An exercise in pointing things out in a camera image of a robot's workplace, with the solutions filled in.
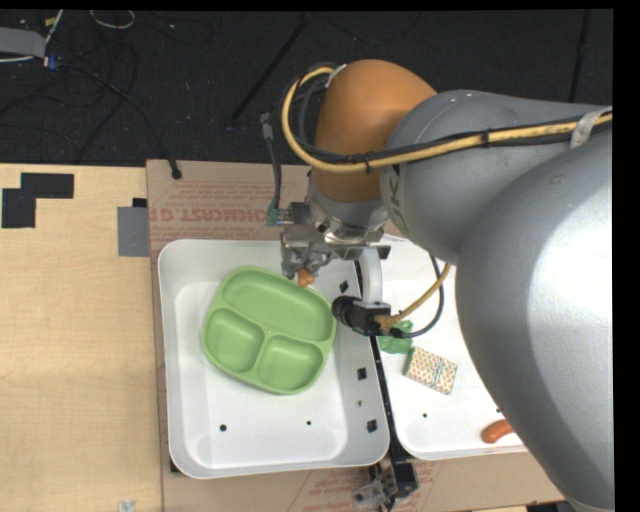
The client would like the brown cardboard board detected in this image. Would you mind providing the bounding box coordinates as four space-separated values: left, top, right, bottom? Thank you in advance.
144 158 567 512

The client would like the green divided plate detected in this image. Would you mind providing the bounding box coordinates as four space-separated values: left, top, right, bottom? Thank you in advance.
200 265 339 397

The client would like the white plastic tray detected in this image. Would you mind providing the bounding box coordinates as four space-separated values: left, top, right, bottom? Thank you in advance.
371 238 531 462
156 237 392 481

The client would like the black block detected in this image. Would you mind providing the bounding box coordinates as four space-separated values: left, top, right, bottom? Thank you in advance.
391 458 419 500

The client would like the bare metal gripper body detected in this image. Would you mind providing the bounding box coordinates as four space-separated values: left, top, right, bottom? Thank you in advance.
278 200 393 265

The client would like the green broccoli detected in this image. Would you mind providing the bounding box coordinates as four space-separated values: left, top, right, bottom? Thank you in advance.
376 318 416 356

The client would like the orange sausage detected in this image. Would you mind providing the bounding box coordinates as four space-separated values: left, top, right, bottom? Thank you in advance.
480 419 516 445

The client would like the black cylinder on white bracket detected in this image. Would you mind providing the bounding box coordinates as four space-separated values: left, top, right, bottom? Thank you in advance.
330 246 394 338

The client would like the orange patterned packet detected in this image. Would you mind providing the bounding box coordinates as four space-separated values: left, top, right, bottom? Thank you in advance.
402 345 460 397

